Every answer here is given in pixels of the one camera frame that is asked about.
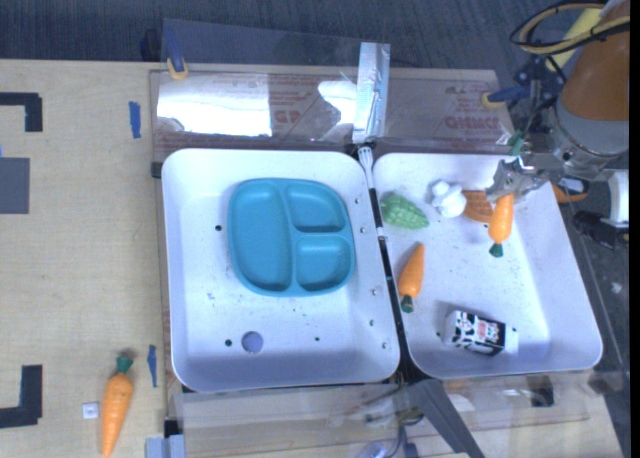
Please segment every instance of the carrot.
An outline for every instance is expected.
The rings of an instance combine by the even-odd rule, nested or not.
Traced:
[[[413,312],[413,299],[420,294],[423,278],[424,245],[418,243],[398,279],[398,292],[402,296],[400,307],[404,312]]]
[[[102,401],[102,456],[113,452],[133,394],[133,383],[126,375],[133,360],[124,355],[117,359],[118,372],[107,382]]]
[[[496,207],[493,209],[493,214],[489,221],[489,236],[494,243],[489,253],[494,257],[502,257],[502,243],[511,234],[514,200],[513,193],[503,195],[497,200]]]

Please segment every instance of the beige tabletop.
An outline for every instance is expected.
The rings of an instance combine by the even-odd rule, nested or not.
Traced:
[[[21,366],[43,367],[42,418],[0,429],[2,458],[100,456],[100,419],[83,418],[83,404],[101,400],[125,350],[135,360],[135,390],[112,456],[142,457],[145,439],[163,432],[149,83],[161,67],[0,61],[0,92],[37,92],[44,122],[43,132],[26,133],[23,108],[0,106],[3,157],[30,158],[29,214],[0,215],[0,407],[18,405]],[[129,102],[140,105],[140,138],[132,135]],[[157,348],[157,388],[149,345]],[[577,421],[473,433],[487,456],[621,456],[603,399],[585,396],[582,413]],[[451,451],[439,436],[418,443],[424,456]],[[342,446],[279,456],[355,452]],[[197,456],[207,455],[215,450]]]

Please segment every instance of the green vegetable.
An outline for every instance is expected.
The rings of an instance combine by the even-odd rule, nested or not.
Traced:
[[[429,225],[426,215],[402,195],[390,195],[385,198],[380,202],[380,209],[383,221],[396,227],[420,229]]]

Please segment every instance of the drain hole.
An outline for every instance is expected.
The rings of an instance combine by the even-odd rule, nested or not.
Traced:
[[[247,332],[242,336],[242,347],[249,353],[259,353],[264,344],[258,332]]]

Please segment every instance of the blue divided plate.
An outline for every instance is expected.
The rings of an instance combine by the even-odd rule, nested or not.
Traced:
[[[256,293],[325,294],[353,274],[349,216],[338,194],[324,184],[245,181],[231,195],[227,232],[234,271]]]

